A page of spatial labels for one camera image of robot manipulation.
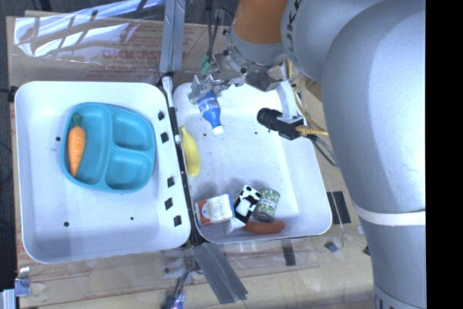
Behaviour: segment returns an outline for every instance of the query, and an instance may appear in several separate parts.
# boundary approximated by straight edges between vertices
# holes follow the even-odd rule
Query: carrot green top
[[[75,127],[79,127],[82,124],[82,116],[78,114],[73,114],[72,123],[74,124]]]

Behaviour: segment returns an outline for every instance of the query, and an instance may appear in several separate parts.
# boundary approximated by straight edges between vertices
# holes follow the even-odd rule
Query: blue bottle
[[[220,123],[220,105],[218,104],[216,95],[211,90],[203,96],[198,102],[201,115],[212,125],[212,133],[215,135],[224,132],[224,127]]]

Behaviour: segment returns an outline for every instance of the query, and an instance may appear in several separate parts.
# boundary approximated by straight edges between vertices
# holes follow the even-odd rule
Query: bottle cap
[[[214,135],[222,134],[223,132],[224,132],[224,127],[223,127],[222,125],[219,125],[219,126],[217,126],[217,127],[214,127],[214,128],[212,129],[212,133],[213,133]]]

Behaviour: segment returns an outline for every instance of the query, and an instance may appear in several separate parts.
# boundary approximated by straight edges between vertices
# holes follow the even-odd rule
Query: green can
[[[271,222],[275,216],[276,205],[278,205],[280,194],[270,188],[263,188],[259,190],[259,193],[261,197],[258,204],[255,206],[252,216],[259,221]]]

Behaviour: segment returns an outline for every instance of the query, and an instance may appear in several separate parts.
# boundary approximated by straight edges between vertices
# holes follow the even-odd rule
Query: sausage
[[[257,234],[278,233],[284,229],[284,221],[278,220],[271,223],[259,223],[248,221],[243,228],[245,231]]]

